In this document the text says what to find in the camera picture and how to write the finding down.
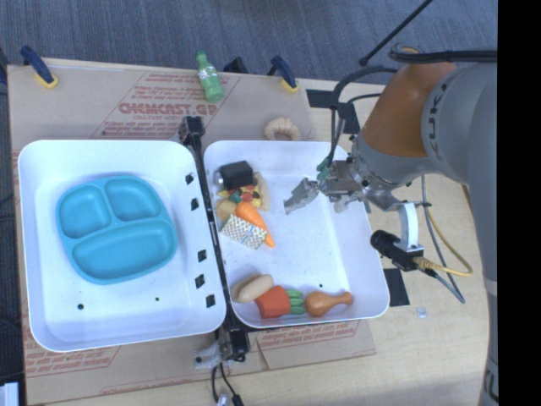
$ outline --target table surface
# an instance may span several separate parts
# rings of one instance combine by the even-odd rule
[[[299,82],[304,89],[327,91],[336,85],[335,81]],[[382,88],[380,85],[350,84],[343,91],[342,99],[379,92]],[[355,102],[361,126],[375,101]],[[315,139],[328,140],[329,110],[310,108],[309,117]],[[346,151],[351,150],[351,141],[346,136],[341,137],[340,145]],[[440,175],[428,175],[426,184],[435,221],[446,240],[472,266],[472,276],[454,277],[466,303],[460,303],[443,284],[422,272],[403,272],[410,305],[390,307],[384,315],[369,320],[375,355],[228,377],[244,404],[477,404],[487,356],[489,315],[473,219],[460,184]],[[395,196],[401,200],[421,200],[420,179],[408,188],[397,190]],[[425,247],[425,256],[437,261],[420,208],[418,218],[419,242]],[[381,228],[400,235],[396,213],[384,213],[373,206],[369,220],[373,230]],[[440,247],[448,266],[464,271],[462,264],[441,241]],[[394,267],[388,259],[381,262],[384,268]],[[220,377],[216,380],[216,390],[229,393]],[[210,406],[216,403],[208,380],[55,404]]]

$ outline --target gray floor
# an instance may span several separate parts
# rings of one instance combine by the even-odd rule
[[[242,57],[266,74],[279,54],[300,78],[340,80],[425,0],[0,0],[9,61],[29,45],[43,57],[195,69],[207,51],[222,69]],[[404,43],[425,52],[497,47],[498,0],[434,0],[370,60]],[[364,82],[384,84],[388,74]],[[0,85],[0,384],[21,380],[19,287],[13,221],[8,88]]]

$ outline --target beige ring toy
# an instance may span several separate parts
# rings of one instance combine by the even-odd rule
[[[301,130],[290,118],[285,118],[283,116],[273,118],[265,126],[263,134],[268,140],[276,140],[276,134],[285,135],[286,137],[289,137],[291,141],[301,140]]]

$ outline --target cardboard sheet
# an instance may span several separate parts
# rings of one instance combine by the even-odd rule
[[[204,148],[216,140],[263,140],[266,123],[281,115],[300,128],[303,140],[314,139],[305,92],[284,91],[279,77],[221,74],[226,97],[215,105],[205,101],[194,70],[44,60],[59,79],[52,90],[36,81],[32,67],[8,67],[19,236],[17,160],[34,140],[176,139],[186,115],[203,118]],[[209,347],[213,333],[63,354],[42,348],[28,323],[22,239],[19,254],[30,406],[210,378],[210,369],[195,369],[193,351]],[[246,362],[232,363],[230,374],[375,353],[367,321],[251,332],[249,338]]]

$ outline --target blue divided plate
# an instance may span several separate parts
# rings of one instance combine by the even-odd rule
[[[143,276],[177,251],[171,218],[141,178],[115,176],[69,189],[58,200],[56,217],[69,260],[92,283]]]

